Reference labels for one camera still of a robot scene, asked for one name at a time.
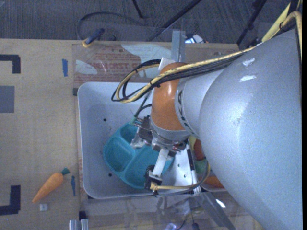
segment teal plastic container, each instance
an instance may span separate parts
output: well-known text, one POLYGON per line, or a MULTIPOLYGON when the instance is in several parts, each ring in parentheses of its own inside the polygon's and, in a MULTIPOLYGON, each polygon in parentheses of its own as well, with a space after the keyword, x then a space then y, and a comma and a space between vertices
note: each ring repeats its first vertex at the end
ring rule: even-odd
MULTIPOLYGON (((103 148, 103 157, 111 169, 122 181, 135 189, 144 189, 145 173, 149 165, 155 165, 159 152, 151 146, 132 148, 130 143, 137 127, 126 123, 110 137, 103 148)), ((173 160, 166 162, 165 173, 173 160)))

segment dark floor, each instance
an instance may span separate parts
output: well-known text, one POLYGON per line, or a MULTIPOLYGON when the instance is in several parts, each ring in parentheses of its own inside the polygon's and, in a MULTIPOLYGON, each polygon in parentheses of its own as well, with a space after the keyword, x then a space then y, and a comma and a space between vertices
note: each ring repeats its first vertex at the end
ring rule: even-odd
MULTIPOLYGON (((132 0, 0 0, 0 37, 74 40, 104 27, 102 40, 148 40, 157 32, 153 28, 165 25, 191 1, 136 0, 144 16, 140 18, 132 0), (85 18, 76 33, 78 21, 93 12, 104 13, 85 18)), ((255 11, 254 1, 202 0, 171 28, 198 34, 210 43, 236 43, 255 11)), ((290 1, 267 0, 240 47, 263 36, 290 1)))

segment toy vegetable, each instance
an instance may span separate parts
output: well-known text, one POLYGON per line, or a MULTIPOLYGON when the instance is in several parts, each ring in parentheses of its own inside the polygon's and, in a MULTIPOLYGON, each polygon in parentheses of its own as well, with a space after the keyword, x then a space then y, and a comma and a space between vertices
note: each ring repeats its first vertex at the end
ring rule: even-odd
POLYGON ((58 188, 63 183, 63 175, 69 173, 70 171, 67 169, 67 167, 65 167, 61 173, 57 172, 51 175, 49 179, 43 184, 43 186, 39 189, 39 191, 33 198, 32 203, 36 203, 43 197, 47 196, 50 192, 58 188))

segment carrot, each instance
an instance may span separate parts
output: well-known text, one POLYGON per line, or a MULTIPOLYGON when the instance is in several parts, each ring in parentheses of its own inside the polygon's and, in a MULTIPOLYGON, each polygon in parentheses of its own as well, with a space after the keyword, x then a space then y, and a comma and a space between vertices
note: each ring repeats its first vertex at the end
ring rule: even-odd
POLYGON ((43 186, 39 189, 37 194, 32 200, 32 203, 36 203, 43 197, 47 196, 50 192, 58 188, 60 185, 62 185, 65 174, 70 173, 70 171, 65 167, 61 173, 57 172, 52 174, 48 180, 43 184, 43 186))

